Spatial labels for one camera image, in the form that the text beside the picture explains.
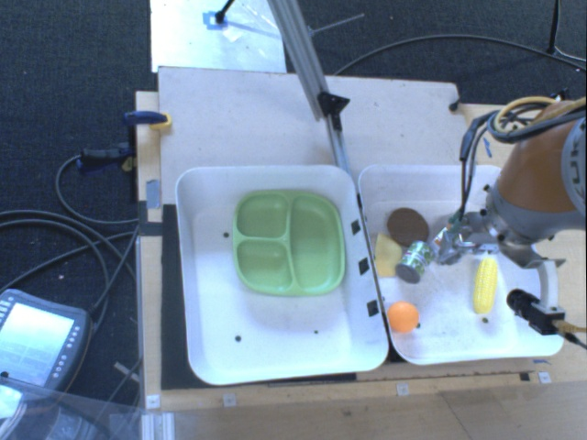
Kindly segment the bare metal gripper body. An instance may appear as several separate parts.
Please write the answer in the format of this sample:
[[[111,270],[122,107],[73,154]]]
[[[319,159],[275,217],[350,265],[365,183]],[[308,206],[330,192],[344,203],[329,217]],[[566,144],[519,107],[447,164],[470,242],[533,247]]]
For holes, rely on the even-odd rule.
[[[498,254],[506,225],[490,210],[458,211],[453,220],[453,248],[460,254]]]

